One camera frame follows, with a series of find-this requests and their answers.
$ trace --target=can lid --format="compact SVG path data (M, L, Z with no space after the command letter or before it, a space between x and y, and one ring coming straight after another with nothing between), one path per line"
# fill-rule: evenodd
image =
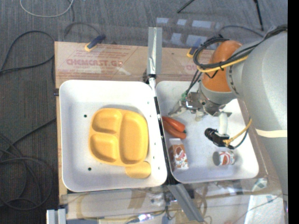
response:
M216 166L219 166L220 164L220 157L218 152L213 153L213 162Z

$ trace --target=white cable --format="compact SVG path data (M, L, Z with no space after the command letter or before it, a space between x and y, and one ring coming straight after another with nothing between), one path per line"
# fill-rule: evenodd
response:
M65 13L67 13L67 11L71 8L73 2L74 2L74 0L71 0L71 3L70 3L70 5L69 5L69 7L68 7L63 13L58 14L58 15L53 15L53 16L44 16L44 15L38 15L38 14L31 13L30 11L26 10L26 9L23 7L23 5L22 5L22 0L20 0L20 5L21 5L21 7L23 8L23 10L24 10L26 13L28 13L28 14L30 14L30 15L32 15L32 16L36 16L36 17L59 17L59 16L65 14Z

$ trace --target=transparent plastic sheet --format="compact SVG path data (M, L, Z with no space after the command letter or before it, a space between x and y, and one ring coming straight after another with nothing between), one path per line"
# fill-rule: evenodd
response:
M113 70L112 76L107 76L107 73L101 73L100 75L95 75L93 79L143 81L147 64L147 29L92 24L96 28L95 30L87 25L76 24L66 34L65 28L68 25L69 23L65 21L61 22L61 35L56 46L56 65L60 65L63 62L67 64L68 62L69 66L72 66L76 62L78 63L78 61L74 61L75 58L72 55L79 58L82 52L76 53L77 47L72 48L72 45L77 44L83 49L84 44L90 42L98 34L104 33L106 36L105 40L97 46L99 50L95 50L95 52L98 52L96 55L97 59L99 51L105 50L110 52L109 48L118 50L117 52L122 48L130 49L122 51L124 56L118 57L120 58L118 62L120 62L124 70L120 70L119 67L115 69L113 66L111 69ZM157 76L157 82L163 80L191 81L196 66L192 59L186 56L186 52L199 38L201 38L201 42L204 42L217 34L217 31L223 27L222 24L217 22L207 24L200 23L200 21L172 21L171 19L157 19L157 26L163 28L162 74ZM242 31L239 34L240 36L238 37L236 32L233 32L234 38L241 38L243 42L254 40L247 31ZM207 52L206 55L209 58L211 53ZM134 65L132 70L125 69L126 65L130 66L132 64ZM88 79L91 77L90 73L96 73L91 69L91 72L87 72L85 76L78 77L76 75L82 73L80 69L78 68L72 75L67 74L68 76L66 77L59 76L56 70L57 88L66 79ZM247 119L246 107L242 102L240 102L240 106L244 118ZM254 139L255 134L253 131L251 133L250 135ZM267 210L264 208L273 208L274 203L275 208L278 210L277 212L281 212L283 207L280 199L281 189L272 163L267 154L265 154L264 147L258 143L258 140L254 140L253 148L259 161L259 173L255 178L185 184L190 197L196 203L206 223L255 223L257 216L252 214L253 211L260 210L260 216L266 215ZM61 193L60 203L67 207L67 218L69 220L93 218L98 219L99 223L102 224L114 221L127 223L128 218L136 217L139 214L151 213L153 218L148 220L147 223L160 223L160 221L162 223L162 217L164 216L169 220L168 223L193 223L188 220L180 204L165 186L145 189L95 191L91 193ZM156 214L161 212L163 214L159 217L156 216ZM280 221L279 218L275 219L277 224L280 224Z

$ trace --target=tin can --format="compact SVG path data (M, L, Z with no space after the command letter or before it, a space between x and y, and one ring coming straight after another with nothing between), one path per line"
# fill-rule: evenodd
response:
M222 151L213 153L213 162L216 166L232 165L235 163L235 154L233 151Z

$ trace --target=gray floor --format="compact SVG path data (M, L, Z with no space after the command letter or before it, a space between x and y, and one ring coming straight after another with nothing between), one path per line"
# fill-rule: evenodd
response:
M288 23L288 0L258 0L264 31L261 31L253 0L195 0L178 14L177 10L187 1L74 0L72 10L64 15L42 18L26 13L20 6L20 0L0 0L0 65L3 69L34 65L53 55L52 40L46 34L34 32L22 36L14 44L4 63L12 42L27 31L46 32L56 41L88 42L94 38L97 33L86 25L76 25L64 36L63 31L72 22L73 16L74 21L92 24L104 33L107 37L104 43L146 46L148 27L161 26L164 31L163 45L168 47L188 47L188 37L213 36L228 25L255 31L239 27L221 31L226 38L247 43L260 38L256 33L264 35L271 27ZM69 5L67 0L23 0L22 4L30 12L43 15L60 14ZM191 25L182 28L177 25L178 19L186 20L187 24L208 21L213 26L208 30ZM58 205L52 65L51 60L39 67L0 73L0 148L16 156L16 150L7 148L9 143L22 138L14 147L22 157L34 159L27 159L26 164L36 175L41 189L39 195L35 176L25 172L22 164L25 159L4 162L15 156L0 152L0 223L45 223L45 210L57 208ZM43 124L47 125L23 137ZM50 169L36 160L46 163ZM31 201L17 200L20 197ZM30 209L40 203L42 205L33 210L16 210Z

